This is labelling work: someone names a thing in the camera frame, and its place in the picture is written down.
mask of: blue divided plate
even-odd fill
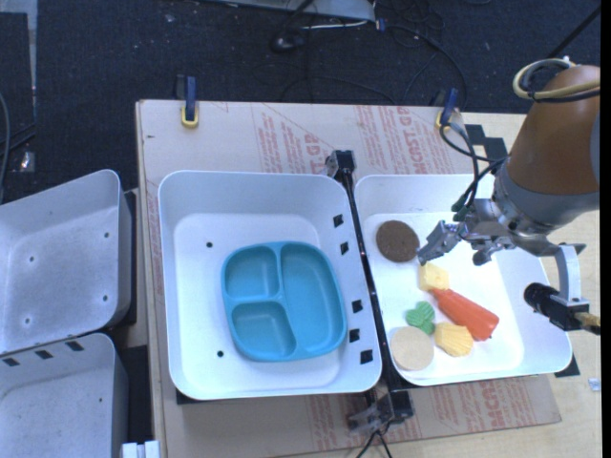
[[[313,358],[346,337],[335,273],[311,244],[283,241],[239,249],[222,266],[221,288],[233,341],[252,360]]]

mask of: toy carrot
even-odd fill
[[[498,325],[498,316],[481,305],[470,301],[452,289],[432,288],[430,292],[437,299],[439,309],[453,323],[465,325],[477,341],[485,341]]]

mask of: table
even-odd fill
[[[438,147],[422,141],[422,137],[429,137],[432,132],[432,117],[436,116],[436,110],[201,102],[200,126],[193,131],[180,126],[180,105],[177,101],[142,100],[136,107],[140,188],[138,219],[144,246],[143,283],[155,438],[161,442],[163,455],[170,458],[218,456],[220,449],[223,449],[225,456],[273,456],[277,449],[286,450],[286,446],[278,448],[272,442],[261,443],[265,436],[258,434],[258,426],[280,427],[283,440],[289,444],[289,451],[285,451],[284,455],[293,453],[301,457],[312,456],[311,451],[316,450],[315,444],[310,444],[312,449],[298,446],[302,442],[303,427],[308,425],[308,420],[300,415],[299,409],[311,410],[301,398],[272,398],[256,402],[251,399],[182,406],[177,404],[176,390],[167,370],[162,278],[155,265],[158,263],[160,247],[158,237],[152,235],[158,229],[154,215],[157,209],[158,182],[178,169],[231,170],[236,168],[235,165],[240,165],[241,171],[316,173],[322,171],[325,155],[331,149],[354,148],[359,150],[363,159],[357,163],[357,171],[360,168],[361,175],[385,169],[386,173],[414,173],[414,164],[418,163],[422,150]],[[295,120],[295,114],[309,117],[307,123]],[[375,119],[371,119],[371,114],[375,115]],[[389,138],[387,132],[400,128],[400,121],[405,119],[407,122],[406,117],[410,119],[411,126],[418,129],[421,137],[420,150],[411,151],[409,157],[398,155],[399,146],[386,140]],[[511,148],[523,115],[464,114],[463,118],[466,124],[483,126],[487,136],[502,137],[508,148]],[[320,129],[313,132],[312,123],[320,124]],[[386,162],[390,154],[394,160]],[[425,173],[469,172],[468,161],[464,162],[445,152],[442,156],[443,159],[437,162],[430,158],[428,162],[425,160],[424,166],[420,165],[420,168],[436,170]],[[582,291],[584,297],[590,300],[591,311],[595,314],[600,314],[599,226],[599,212],[588,213],[551,237],[555,242],[585,242],[588,245],[579,256]],[[551,284],[558,286],[553,260],[544,260],[544,265]],[[593,389],[589,381],[591,378],[600,381],[600,338],[576,332],[570,334],[570,339],[580,375],[541,377],[544,383],[549,381],[558,405],[557,408],[551,406],[550,412],[559,412],[559,416],[548,416],[550,419],[547,422],[559,422],[403,441],[390,444],[392,455],[514,457],[528,453],[529,456],[541,457],[601,456],[601,394]],[[298,411],[289,412],[291,408]],[[274,412],[279,412],[282,419],[270,415]],[[249,420],[245,426],[241,421],[244,413],[258,414],[258,418]],[[214,439],[209,438],[209,447],[206,446],[206,439],[202,438],[206,432],[214,432]],[[215,448],[212,441],[221,448]],[[295,443],[294,448],[290,447],[291,443]],[[334,458],[355,456],[361,443],[354,441],[354,449],[326,449],[319,455]],[[383,455],[381,448],[372,448],[366,454]]]

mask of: white tray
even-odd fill
[[[118,323],[131,301],[131,231],[110,170],[0,206],[0,355]]]
[[[418,288],[418,260],[389,261],[379,252],[375,234],[386,220],[406,222],[420,244],[438,221],[452,222],[449,206],[473,180],[471,175],[371,176],[355,187],[355,199],[369,264],[380,301],[387,337],[407,325],[405,316],[419,301],[435,307],[435,321],[447,321],[427,292]],[[489,198],[493,178],[485,177],[478,197]],[[519,375],[551,373],[569,365],[572,358],[566,333],[533,312],[523,300],[526,286],[548,283],[540,260],[520,249],[495,253],[492,261],[475,266],[474,250],[460,242],[447,255],[432,262],[450,273],[450,287],[492,310],[500,318],[493,337],[475,342],[469,356],[455,358],[435,348],[433,362],[420,371],[397,371],[416,385],[440,385]]]
[[[158,196],[170,374],[180,392],[215,400],[360,392],[377,383],[382,362],[369,292],[348,196],[338,182],[316,175],[176,172]],[[348,333],[358,330],[358,339],[348,336],[317,358],[255,362],[233,344],[221,268],[236,249],[283,240],[310,243],[327,255]]]
[[[0,357],[0,455],[117,458],[127,439],[127,391],[103,334]]]

